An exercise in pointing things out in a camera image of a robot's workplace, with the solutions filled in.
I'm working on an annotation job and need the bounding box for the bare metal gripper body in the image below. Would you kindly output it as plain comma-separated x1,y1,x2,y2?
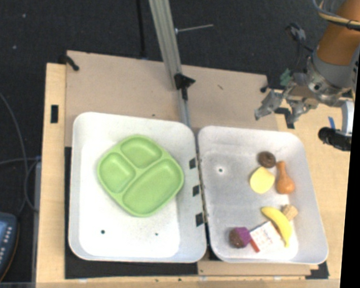
282,70,353,112

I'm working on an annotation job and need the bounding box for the brown doughnut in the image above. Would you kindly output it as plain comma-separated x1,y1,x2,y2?
256,150,278,169

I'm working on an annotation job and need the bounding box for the pale yellow flat slice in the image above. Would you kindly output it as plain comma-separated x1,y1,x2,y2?
248,165,277,197

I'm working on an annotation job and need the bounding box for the beige biscuit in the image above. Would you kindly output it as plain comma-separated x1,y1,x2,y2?
280,204,299,222

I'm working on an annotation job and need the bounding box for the white plastic tray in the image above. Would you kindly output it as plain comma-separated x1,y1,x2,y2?
185,123,340,272
61,110,219,272

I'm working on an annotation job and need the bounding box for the thin black and white rod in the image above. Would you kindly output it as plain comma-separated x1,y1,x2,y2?
187,127,218,229

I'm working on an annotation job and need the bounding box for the yellow banana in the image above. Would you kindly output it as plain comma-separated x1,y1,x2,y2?
257,205,296,249

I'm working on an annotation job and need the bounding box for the white and red carton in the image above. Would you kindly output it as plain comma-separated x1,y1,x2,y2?
247,219,288,256

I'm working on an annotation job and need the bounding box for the purple and brown cupcake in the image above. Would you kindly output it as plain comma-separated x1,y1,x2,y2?
227,225,253,251

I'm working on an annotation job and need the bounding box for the brown cardboard board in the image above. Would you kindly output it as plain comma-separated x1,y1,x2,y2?
47,49,337,287

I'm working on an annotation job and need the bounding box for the green divided plate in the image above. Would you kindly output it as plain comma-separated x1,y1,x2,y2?
92,131,189,222

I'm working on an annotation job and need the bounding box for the black cylinder on white bracket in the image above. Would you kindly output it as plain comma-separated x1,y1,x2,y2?
316,97,357,153

